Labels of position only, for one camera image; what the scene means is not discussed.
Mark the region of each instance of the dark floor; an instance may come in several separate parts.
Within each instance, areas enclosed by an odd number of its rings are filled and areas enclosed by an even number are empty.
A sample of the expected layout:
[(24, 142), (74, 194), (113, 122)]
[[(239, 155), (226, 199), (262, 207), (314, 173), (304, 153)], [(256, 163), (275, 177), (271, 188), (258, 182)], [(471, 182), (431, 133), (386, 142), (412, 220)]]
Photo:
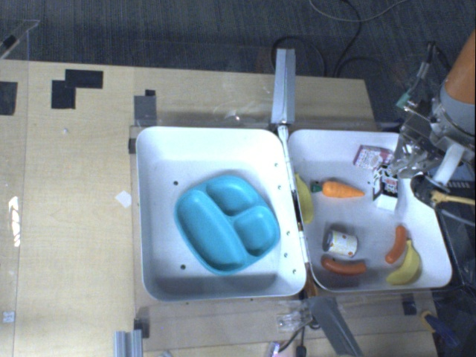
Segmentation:
[[(400, 0), (349, 0), (365, 19)], [(355, 19), (339, 0), (313, 0), (326, 13)], [(428, 41), (454, 62), (475, 27), (476, 0), (410, 0), (364, 22), (340, 76), (366, 80), (376, 119), (401, 115), (394, 102), (419, 68)], [(308, 0), (0, 0), (0, 34), (16, 19), (39, 19), (31, 59), (272, 73), (271, 47), (295, 47), (297, 72), (333, 70), (359, 25), (315, 12)], [(428, 76), (437, 89), (445, 69)]]

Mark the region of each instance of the blue tray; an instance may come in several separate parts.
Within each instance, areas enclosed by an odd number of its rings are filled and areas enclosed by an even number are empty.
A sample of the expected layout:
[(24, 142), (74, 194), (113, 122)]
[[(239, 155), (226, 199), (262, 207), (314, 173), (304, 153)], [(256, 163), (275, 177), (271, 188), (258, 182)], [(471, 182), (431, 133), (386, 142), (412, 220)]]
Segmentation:
[(277, 220), (245, 180), (224, 175), (185, 192), (175, 221), (200, 263), (218, 275), (234, 274), (263, 258), (280, 238)]

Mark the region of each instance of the wooden tabletop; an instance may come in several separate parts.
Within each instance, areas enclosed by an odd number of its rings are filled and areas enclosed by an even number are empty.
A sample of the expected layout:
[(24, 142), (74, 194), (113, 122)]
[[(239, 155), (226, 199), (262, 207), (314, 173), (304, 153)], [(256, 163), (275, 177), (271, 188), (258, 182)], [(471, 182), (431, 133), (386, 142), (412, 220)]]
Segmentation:
[[(103, 87), (76, 89), (75, 109), (52, 109), (52, 81), (64, 80), (66, 69), (102, 71)], [(136, 310), (132, 210), (116, 199), (131, 193), (127, 144), (134, 96), (155, 90), (159, 117), (171, 122), (219, 122), (236, 111), (262, 120), (271, 112), (274, 77), (1, 61), (0, 80), (18, 83), (15, 115), (0, 116), (0, 182), (9, 184), (1, 187), (0, 203), (5, 209), (18, 196), (21, 222), (20, 247), (11, 210), (0, 228), (0, 307), (4, 317), (16, 314), (1, 325), (0, 355), (112, 356), (114, 332), (130, 331)], [(298, 121), (320, 128), (375, 129), (361, 80), (298, 77), (296, 111)], [(398, 301), (388, 309), (366, 300), (342, 307), (366, 356), (436, 355), (431, 334), (417, 316), (404, 316)], [(416, 304), (433, 308), (424, 295)], [(372, 308), (387, 308), (388, 316)], [(308, 356), (332, 356), (318, 332), (306, 342)], [(260, 357), (267, 345), (182, 349), (192, 345), (180, 343), (174, 357)], [(145, 353), (160, 354), (160, 348)]]

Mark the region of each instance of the hot dog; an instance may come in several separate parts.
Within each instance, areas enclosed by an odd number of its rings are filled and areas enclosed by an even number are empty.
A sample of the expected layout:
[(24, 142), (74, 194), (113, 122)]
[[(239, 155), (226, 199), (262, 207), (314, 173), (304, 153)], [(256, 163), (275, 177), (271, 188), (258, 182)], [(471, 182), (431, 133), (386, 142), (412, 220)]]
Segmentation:
[(321, 264), (326, 270), (340, 275), (359, 275), (363, 274), (367, 270), (365, 262), (344, 264), (336, 262), (335, 260), (328, 257), (322, 258)]
[(395, 229), (395, 242), (392, 249), (385, 255), (385, 262), (395, 263), (405, 250), (407, 244), (407, 229), (401, 225), (398, 225)]

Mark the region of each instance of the white can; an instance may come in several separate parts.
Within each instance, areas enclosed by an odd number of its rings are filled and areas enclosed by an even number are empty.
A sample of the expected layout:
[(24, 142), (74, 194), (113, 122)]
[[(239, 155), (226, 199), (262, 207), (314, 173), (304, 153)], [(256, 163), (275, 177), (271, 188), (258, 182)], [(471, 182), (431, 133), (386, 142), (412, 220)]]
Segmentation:
[(331, 230), (324, 239), (324, 251), (346, 257), (353, 257), (357, 252), (357, 237), (340, 231)]

